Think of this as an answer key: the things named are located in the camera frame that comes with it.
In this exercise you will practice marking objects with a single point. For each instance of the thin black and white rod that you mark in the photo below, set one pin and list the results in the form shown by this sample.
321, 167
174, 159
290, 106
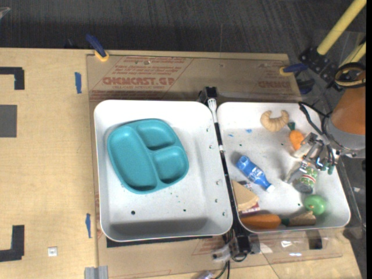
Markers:
221, 144

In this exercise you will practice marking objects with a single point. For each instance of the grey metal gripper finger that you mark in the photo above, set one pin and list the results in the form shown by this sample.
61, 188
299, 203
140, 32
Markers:
295, 173
319, 163

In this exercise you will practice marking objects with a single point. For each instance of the large orange carrot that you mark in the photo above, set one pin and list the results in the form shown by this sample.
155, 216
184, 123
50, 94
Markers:
260, 221

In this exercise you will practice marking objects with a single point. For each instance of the small orange carrot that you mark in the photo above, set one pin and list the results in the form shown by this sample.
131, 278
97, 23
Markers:
296, 139

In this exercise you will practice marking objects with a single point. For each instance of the green apple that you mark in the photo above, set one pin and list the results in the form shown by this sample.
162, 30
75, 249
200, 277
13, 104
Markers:
315, 203

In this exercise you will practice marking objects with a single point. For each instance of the white plastic tray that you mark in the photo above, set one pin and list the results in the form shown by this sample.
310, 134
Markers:
267, 144
174, 214

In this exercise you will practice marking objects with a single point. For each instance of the blue bottle with white cap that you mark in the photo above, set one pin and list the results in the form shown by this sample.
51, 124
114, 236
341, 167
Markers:
252, 173

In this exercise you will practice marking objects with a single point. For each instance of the tan sandwich wedge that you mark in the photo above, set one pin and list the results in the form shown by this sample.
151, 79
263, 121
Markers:
242, 195

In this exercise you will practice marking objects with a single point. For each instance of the blue divided plate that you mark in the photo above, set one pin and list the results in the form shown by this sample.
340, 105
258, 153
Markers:
136, 158

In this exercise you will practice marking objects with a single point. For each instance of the green can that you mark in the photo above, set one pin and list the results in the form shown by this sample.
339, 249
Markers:
307, 180

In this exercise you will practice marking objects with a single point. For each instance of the brown cardboard board, red print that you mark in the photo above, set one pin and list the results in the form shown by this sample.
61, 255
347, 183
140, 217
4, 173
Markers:
203, 74

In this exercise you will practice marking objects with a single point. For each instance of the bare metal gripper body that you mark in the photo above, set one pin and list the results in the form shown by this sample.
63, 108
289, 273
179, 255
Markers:
317, 153

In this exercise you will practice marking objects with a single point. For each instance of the tan bread wedge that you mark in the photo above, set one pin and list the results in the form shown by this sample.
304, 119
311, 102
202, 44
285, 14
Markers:
303, 219

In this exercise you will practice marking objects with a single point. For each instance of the beige croissant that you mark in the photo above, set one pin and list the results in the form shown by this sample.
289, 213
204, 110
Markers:
273, 124

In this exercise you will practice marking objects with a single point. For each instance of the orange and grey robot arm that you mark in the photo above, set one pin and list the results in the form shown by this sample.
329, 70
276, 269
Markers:
348, 112

